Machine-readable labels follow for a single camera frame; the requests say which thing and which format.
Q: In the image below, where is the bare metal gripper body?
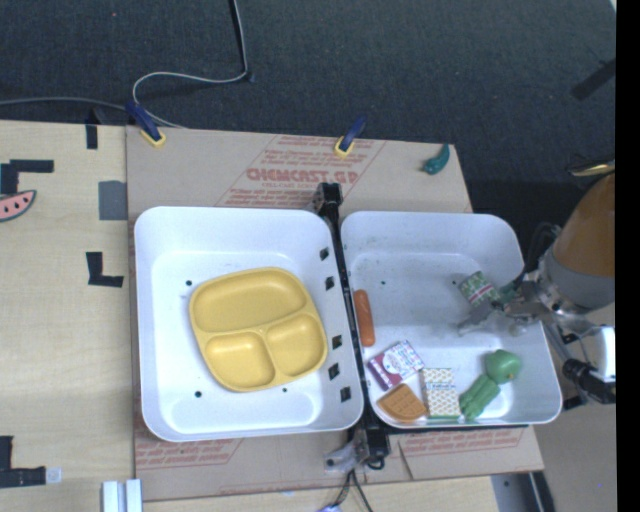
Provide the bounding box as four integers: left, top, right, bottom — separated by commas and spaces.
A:
498, 279, 557, 327

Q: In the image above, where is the green white red can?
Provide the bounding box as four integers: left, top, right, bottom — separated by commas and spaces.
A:
458, 270, 502, 308

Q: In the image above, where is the white plastic tray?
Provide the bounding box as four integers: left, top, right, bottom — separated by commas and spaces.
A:
133, 205, 366, 444
339, 209, 564, 431

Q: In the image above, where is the green ribbed toy vegetable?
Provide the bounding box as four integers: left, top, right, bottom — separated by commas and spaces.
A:
458, 373, 502, 422

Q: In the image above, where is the yellow patterned white carton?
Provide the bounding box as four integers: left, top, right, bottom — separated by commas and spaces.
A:
420, 366, 463, 421

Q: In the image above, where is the maroon and white carton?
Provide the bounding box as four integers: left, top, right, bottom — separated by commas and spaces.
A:
366, 339, 426, 393

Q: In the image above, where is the orange sausage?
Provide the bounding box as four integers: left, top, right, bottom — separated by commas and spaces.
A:
353, 288, 377, 348

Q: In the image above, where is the orange waffle biscuit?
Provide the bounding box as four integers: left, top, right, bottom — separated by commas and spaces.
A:
375, 382, 429, 426

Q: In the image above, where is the thin black and white rod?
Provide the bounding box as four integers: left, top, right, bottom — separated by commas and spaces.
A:
323, 213, 376, 474

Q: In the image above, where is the yellow divided plate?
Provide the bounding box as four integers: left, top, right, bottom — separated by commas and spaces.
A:
188, 266, 330, 394

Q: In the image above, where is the brown cardboard board red print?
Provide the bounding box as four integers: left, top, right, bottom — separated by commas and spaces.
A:
124, 124, 546, 502

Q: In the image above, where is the pink watermelon slice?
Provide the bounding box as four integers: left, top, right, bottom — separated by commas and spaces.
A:
0, 189, 38, 223

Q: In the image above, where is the black cylinder on white bracket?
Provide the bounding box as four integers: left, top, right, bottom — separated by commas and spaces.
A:
562, 324, 617, 406

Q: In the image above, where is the black block with thin wires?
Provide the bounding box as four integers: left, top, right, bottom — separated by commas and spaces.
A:
310, 181, 346, 219
349, 426, 392, 470

